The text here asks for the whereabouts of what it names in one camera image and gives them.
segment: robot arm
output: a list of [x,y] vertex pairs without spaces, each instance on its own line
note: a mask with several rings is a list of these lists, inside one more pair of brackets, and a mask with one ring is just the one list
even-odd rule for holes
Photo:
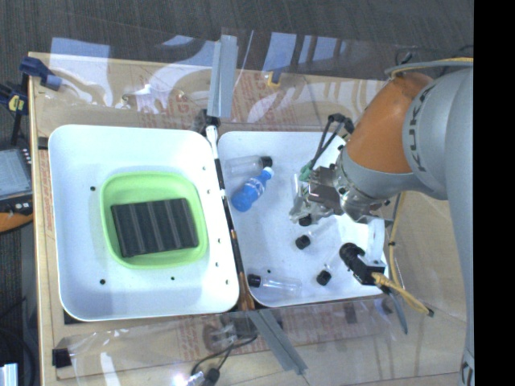
[[416,72],[392,78],[365,110],[336,163],[309,174],[290,219],[310,224],[346,213],[367,222],[371,209],[402,191],[448,199],[468,311],[460,381],[473,385],[473,67],[461,65],[471,67],[436,80]]

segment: dark floor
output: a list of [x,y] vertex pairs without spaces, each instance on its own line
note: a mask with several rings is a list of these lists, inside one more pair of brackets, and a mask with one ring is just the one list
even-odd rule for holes
[[[394,65],[392,47],[412,47],[432,60],[470,55],[474,43],[474,0],[0,0],[0,16],[0,83],[19,81],[18,65],[28,51],[74,53],[75,46],[59,46],[55,38],[109,45],[110,57],[171,62],[177,53],[162,43],[175,35],[216,40],[231,29],[245,42],[255,31],[261,40],[245,67],[261,68],[271,31],[318,35],[366,47],[367,61],[349,57],[345,69],[363,78]],[[327,72],[343,68],[333,64]],[[8,144],[12,122],[0,108],[0,146]],[[22,130],[28,133],[27,119]],[[0,235],[0,327],[22,335],[21,305],[3,315],[23,296],[19,233]],[[0,343],[0,363],[6,359],[1,353],[16,361],[21,350],[5,351]]]

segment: clamp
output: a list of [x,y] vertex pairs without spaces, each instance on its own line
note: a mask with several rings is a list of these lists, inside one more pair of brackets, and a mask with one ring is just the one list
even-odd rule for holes
[[20,84],[14,84],[12,82],[0,84],[0,105],[3,105],[10,112],[15,113],[13,133],[10,138],[10,144],[12,146],[16,146],[18,141],[22,116],[28,115],[27,91],[29,76],[40,77],[40,84],[54,91],[59,90],[62,82],[62,79],[51,72],[40,59],[28,55],[22,58],[19,71],[22,72],[22,82]]

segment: green bowl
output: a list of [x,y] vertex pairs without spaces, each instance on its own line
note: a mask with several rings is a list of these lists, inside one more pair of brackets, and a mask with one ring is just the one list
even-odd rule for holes
[[[153,202],[165,199],[187,200],[199,244],[160,253],[123,257],[120,252],[111,206],[115,204]],[[187,265],[199,260],[208,248],[208,230],[199,194],[192,182],[176,173],[135,171],[108,178],[101,187],[101,221],[109,253],[116,261],[132,269],[161,269]]]

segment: blue plastic bottle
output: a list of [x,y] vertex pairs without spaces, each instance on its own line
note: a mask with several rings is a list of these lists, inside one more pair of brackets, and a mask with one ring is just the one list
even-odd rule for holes
[[259,196],[265,191],[266,182],[272,179],[274,171],[271,167],[265,167],[261,174],[251,177],[245,182],[243,187],[234,193],[231,203],[238,211],[247,211],[252,204],[259,199]]

